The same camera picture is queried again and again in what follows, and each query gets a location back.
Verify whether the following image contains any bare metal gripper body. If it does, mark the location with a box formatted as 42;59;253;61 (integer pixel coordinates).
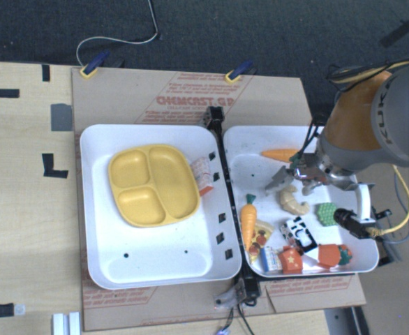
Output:
292;153;359;191

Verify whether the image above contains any beige croissant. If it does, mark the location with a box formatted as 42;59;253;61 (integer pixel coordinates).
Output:
279;184;311;216

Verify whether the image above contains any orange carrot without leaves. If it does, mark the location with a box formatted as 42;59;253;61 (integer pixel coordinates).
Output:
260;148;300;163

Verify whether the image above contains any green honeycomb pattern block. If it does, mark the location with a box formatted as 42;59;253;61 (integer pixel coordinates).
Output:
316;202;339;228

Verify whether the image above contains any white plastic tray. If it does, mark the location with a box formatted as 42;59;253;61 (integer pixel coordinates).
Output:
222;125;380;278
80;124;244;290

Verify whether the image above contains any black and white carton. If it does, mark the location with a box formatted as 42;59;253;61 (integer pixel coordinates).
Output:
280;216;319;255

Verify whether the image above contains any orange carrot with green top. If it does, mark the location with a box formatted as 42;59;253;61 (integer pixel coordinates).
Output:
240;193;258;253

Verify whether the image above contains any pizza slice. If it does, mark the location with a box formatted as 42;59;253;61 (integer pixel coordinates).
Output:
247;219;275;265

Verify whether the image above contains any orange carton with green print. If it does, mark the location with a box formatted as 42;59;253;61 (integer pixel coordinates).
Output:
317;243;353;270

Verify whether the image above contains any orange carton with yellow stars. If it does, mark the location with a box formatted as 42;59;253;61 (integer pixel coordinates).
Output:
277;246;304;276

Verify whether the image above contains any white and orange small carton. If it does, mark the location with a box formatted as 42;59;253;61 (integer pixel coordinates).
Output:
190;156;215;197

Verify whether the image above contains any blue and white small carton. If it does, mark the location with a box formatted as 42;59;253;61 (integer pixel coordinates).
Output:
260;245;283;273

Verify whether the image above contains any yellow divided plate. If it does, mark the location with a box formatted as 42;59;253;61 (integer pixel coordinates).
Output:
107;144;202;228

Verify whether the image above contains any brown cardboard board, red print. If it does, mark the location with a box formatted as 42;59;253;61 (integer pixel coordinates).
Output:
70;66;367;332

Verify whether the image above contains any black cylinder on white bracket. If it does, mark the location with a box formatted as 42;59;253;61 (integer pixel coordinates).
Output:
333;183;378;240

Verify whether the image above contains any black block with thin wires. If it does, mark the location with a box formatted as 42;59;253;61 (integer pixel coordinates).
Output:
241;276;262;302
197;105;225;129

